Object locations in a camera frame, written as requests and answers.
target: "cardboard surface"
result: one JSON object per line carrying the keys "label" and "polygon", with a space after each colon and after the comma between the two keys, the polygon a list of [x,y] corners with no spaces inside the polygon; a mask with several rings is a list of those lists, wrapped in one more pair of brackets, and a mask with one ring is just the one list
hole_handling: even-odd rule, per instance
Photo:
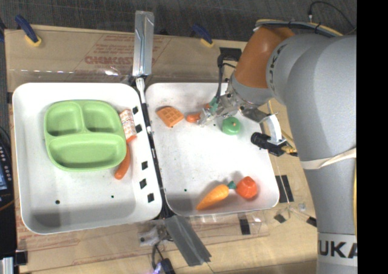
{"label": "cardboard surface", "polygon": [[[105,72],[108,68],[120,72],[114,81],[125,79],[130,70],[131,40],[133,34],[102,32],[62,27],[33,25],[42,38],[38,48],[29,46],[24,34],[18,30],[5,33],[8,91],[26,82],[89,81],[106,82],[112,79]],[[105,46],[111,50],[103,53]],[[216,59],[219,47],[244,48],[244,42],[217,41],[207,48],[196,38],[155,36],[153,75],[149,83],[161,81],[211,82],[218,79]],[[121,60],[91,62],[88,57],[120,57]],[[226,76],[232,69],[226,69]],[[12,107],[10,124],[14,143]],[[273,103],[278,112],[282,128],[290,133],[286,110]],[[223,217],[220,221],[208,217],[203,221],[192,221],[193,228],[212,254],[212,271],[239,271],[256,267],[274,266],[316,259],[316,228],[306,223],[306,218],[315,216],[311,195],[299,159],[291,156],[276,158],[270,156],[276,175],[287,175],[294,202],[278,204],[248,216],[251,235],[242,235],[236,215]],[[14,182],[17,182],[16,161],[13,161]],[[138,233],[150,226],[124,224],[55,235],[37,235],[27,230],[20,216],[18,185],[15,185],[18,249],[28,250],[28,264],[21,267],[21,273],[46,270],[47,273],[151,273],[151,246],[141,246]],[[273,217],[282,214],[286,221],[280,224]],[[177,273],[211,273],[207,264],[194,269],[188,268],[174,243],[162,247],[165,258],[170,258]]]}

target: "orange toy tomato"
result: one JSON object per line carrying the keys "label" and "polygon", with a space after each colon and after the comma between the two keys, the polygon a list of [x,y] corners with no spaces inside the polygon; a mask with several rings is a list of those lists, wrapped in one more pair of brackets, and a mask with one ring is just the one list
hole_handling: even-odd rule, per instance
{"label": "orange toy tomato", "polygon": [[246,176],[237,183],[236,192],[245,199],[253,198],[258,192],[256,182],[250,176]]}

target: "white object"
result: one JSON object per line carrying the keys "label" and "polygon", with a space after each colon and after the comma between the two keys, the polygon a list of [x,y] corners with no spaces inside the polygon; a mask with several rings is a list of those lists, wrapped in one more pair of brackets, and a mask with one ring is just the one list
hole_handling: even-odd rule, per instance
{"label": "white object", "polygon": [[[45,111],[54,102],[97,99],[118,113],[137,107],[142,131],[130,142],[131,164],[122,180],[116,168],[67,172],[49,159],[44,141]],[[13,94],[16,162],[21,217],[35,233],[50,234],[148,221],[161,211],[155,165],[136,91],[125,84],[27,83]],[[140,181],[147,185],[141,188]]]}
{"label": "white object", "polygon": [[[241,116],[237,135],[222,132],[222,118],[200,127],[185,119],[168,128],[156,114],[161,107],[172,106],[185,117],[199,112],[214,97],[214,83],[157,83],[145,96],[166,200],[178,215],[201,216],[264,210],[275,206],[279,188],[267,150],[253,145],[250,137],[260,132],[257,122]],[[197,211],[196,205],[213,187],[234,180],[237,184],[245,176],[252,177],[259,187],[259,195],[246,200],[234,190],[229,196],[208,209]]]}

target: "green plate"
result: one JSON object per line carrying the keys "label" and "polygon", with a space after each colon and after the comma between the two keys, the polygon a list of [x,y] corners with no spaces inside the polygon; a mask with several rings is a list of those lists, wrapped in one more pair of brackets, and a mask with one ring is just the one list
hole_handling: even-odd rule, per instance
{"label": "green plate", "polygon": [[56,102],[44,116],[45,143],[52,163],[72,171],[118,165],[127,143],[118,112],[107,102]]}

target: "orange toy carrot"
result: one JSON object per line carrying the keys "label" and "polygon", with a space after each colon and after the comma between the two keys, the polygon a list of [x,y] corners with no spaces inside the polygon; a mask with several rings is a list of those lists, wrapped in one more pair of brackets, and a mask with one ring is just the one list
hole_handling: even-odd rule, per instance
{"label": "orange toy carrot", "polygon": [[250,176],[246,176],[237,183],[236,192],[245,199],[253,198],[257,194],[256,182]]}
{"label": "orange toy carrot", "polygon": [[125,154],[125,158],[122,160],[119,168],[115,172],[115,178],[120,180],[122,179],[129,169],[129,164],[131,162],[131,153],[129,150],[129,146],[127,145],[127,153]]}
{"label": "orange toy carrot", "polygon": [[201,202],[196,206],[197,210],[205,209],[211,205],[216,204],[217,202],[222,201],[227,198],[229,195],[229,189],[235,189],[236,184],[231,181],[228,185],[220,184],[216,186],[212,191],[210,191],[206,196],[202,199]]}

